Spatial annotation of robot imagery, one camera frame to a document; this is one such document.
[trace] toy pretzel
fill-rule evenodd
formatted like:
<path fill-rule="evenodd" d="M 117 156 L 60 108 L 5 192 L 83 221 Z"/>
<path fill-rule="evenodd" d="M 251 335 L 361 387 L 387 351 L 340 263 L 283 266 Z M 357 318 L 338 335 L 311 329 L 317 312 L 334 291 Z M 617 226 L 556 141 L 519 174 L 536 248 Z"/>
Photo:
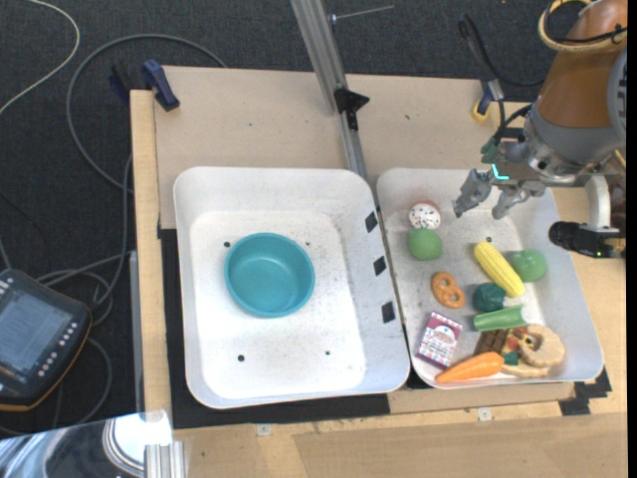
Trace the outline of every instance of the toy pretzel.
<path fill-rule="evenodd" d="M 465 293 L 456 279 L 446 271 L 439 271 L 431 278 L 431 290 L 438 302 L 454 310 L 465 306 Z"/>

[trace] black floor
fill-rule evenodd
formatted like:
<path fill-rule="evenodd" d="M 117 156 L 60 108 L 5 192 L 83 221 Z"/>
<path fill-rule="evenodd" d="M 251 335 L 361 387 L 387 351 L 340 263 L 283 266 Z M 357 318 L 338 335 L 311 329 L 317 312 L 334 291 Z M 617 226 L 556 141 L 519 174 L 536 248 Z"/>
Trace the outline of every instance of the black floor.
<path fill-rule="evenodd" d="M 0 114 L 0 239 L 14 268 L 39 277 L 75 269 L 119 253 L 122 192 L 80 153 L 67 121 L 66 98 L 74 73 L 92 52 L 134 34 L 167 34 L 193 41 L 229 67 L 312 69 L 289 0 L 42 0 L 64 9 L 82 33 L 71 62 L 50 81 Z M 519 81 L 541 79 L 552 60 L 537 37 L 536 21 L 552 0 L 325 0 L 336 15 L 393 5 L 393 9 L 343 19 L 335 35 L 348 73 L 479 78 L 483 75 L 457 21 L 468 14 L 493 62 Z M 563 17 L 569 23 L 572 14 Z M 557 17 L 555 25 L 560 26 Z M 23 0 L 0 0 L 0 108 L 46 75 L 71 52 L 74 31 L 64 17 Z M 182 43 L 139 39 L 108 47 L 76 79 L 71 118 L 86 154 L 109 176 L 122 179 L 130 153 L 126 105 L 109 86 L 113 64 L 135 73 L 141 64 L 214 66 L 215 61 Z M 529 101 L 537 87 L 505 86 L 509 99 Z M 128 244 L 134 249 L 129 203 Z M 95 269 L 107 280 L 116 263 Z M 127 264 L 112 293 L 113 307 L 92 338 L 108 354 L 114 381 L 93 419 L 135 410 L 130 289 Z M 89 301 L 95 280 L 80 278 L 56 288 Z M 88 346 L 64 381 L 25 414 L 4 414 L 0 425 L 42 430 L 77 422 L 91 412 L 106 386 L 106 363 Z M 59 414 L 56 414 L 60 399 Z"/>

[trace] small box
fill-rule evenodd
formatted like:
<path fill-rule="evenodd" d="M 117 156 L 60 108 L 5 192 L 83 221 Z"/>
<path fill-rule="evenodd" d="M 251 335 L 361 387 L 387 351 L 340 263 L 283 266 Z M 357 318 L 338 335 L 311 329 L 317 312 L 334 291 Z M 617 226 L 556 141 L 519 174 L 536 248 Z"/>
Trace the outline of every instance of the small box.
<path fill-rule="evenodd" d="M 425 326 L 416 355 L 439 368 L 446 368 L 456 350 L 462 324 L 433 312 Z"/>

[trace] white tray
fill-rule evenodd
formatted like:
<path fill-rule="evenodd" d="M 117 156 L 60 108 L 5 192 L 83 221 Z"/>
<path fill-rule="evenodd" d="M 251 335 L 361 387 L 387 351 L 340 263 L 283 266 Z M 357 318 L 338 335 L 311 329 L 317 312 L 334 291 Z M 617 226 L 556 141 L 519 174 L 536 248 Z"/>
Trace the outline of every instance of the white tray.
<path fill-rule="evenodd" d="M 368 230 L 374 201 L 360 177 L 195 167 L 177 178 L 174 202 L 186 379 L 201 403 L 223 409 L 387 392 L 404 383 L 409 354 L 389 270 L 376 275 L 374 268 L 385 250 L 379 225 Z M 228 246 L 257 232 L 295 240 L 313 261 L 313 295 L 289 316 L 251 316 L 225 286 Z"/>
<path fill-rule="evenodd" d="M 579 281 L 568 252 L 551 244 L 548 228 L 559 220 L 548 190 L 543 197 L 532 198 L 514 206 L 501 220 L 493 219 L 491 209 L 500 190 L 479 207 L 456 218 L 452 201 L 460 195 L 467 170 L 405 169 L 384 172 L 377 182 L 377 194 L 393 272 L 404 317 L 412 363 L 417 374 L 428 384 L 440 388 L 474 387 L 522 382 L 584 381 L 595 378 L 603 366 L 602 350 L 588 313 Z M 411 256 L 407 233 L 411 229 L 408 212 L 417 202 L 435 201 L 441 209 L 442 225 L 437 232 L 443 240 L 443 255 L 423 262 Z M 489 278 L 473 258 L 476 243 L 487 237 L 505 256 L 524 248 L 539 250 L 548 263 L 548 273 L 538 282 L 527 283 L 519 298 L 524 303 L 523 316 L 529 323 L 545 324 L 562 338 L 566 347 L 563 363 L 553 367 L 543 378 L 518 378 L 499 373 L 490 378 L 472 379 L 462 384 L 439 384 L 435 380 L 440 369 L 416 357 L 425 324 L 432 312 L 438 312 L 463 325 L 452 361 L 470 357 L 480 333 L 473 318 L 479 312 L 472 307 L 475 288 Z M 437 271 L 452 273 L 466 293 L 467 303 L 460 310 L 440 305 L 430 288 L 431 276 Z"/>

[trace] yellow corn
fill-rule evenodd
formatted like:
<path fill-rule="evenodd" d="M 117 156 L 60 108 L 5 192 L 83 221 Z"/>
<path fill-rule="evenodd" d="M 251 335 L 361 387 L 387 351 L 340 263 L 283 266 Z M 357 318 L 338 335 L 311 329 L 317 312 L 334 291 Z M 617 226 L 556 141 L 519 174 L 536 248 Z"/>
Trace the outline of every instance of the yellow corn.
<path fill-rule="evenodd" d="M 507 291 L 507 296 L 516 298 L 525 291 L 520 275 L 493 244 L 487 241 L 478 243 L 474 248 L 474 256 L 489 278 Z"/>

